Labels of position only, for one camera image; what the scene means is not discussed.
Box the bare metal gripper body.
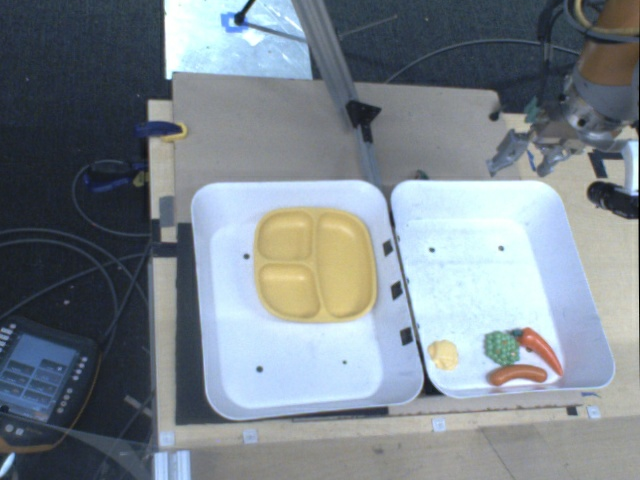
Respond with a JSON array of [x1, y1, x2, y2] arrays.
[[528, 101, 630, 158]]

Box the white plastic tray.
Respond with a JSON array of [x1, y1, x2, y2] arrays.
[[190, 179, 427, 422], [389, 179, 616, 400]]

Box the orange carrot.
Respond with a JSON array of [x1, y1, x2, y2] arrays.
[[510, 326, 565, 378]]

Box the green grapes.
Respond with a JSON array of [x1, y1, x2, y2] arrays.
[[483, 330, 522, 367]]

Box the yellow divided plate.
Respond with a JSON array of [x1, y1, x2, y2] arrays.
[[253, 206, 379, 325]]

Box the yellow toy food lump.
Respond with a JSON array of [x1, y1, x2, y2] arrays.
[[427, 339, 460, 371]]

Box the brown sausage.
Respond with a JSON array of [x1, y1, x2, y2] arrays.
[[488, 364, 549, 388]]

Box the brown cardboard board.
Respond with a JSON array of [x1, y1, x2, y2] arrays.
[[171, 71, 596, 427]]

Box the black cylinder on white bracket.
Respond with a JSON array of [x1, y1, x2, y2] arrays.
[[586, 139, 640, 220]]

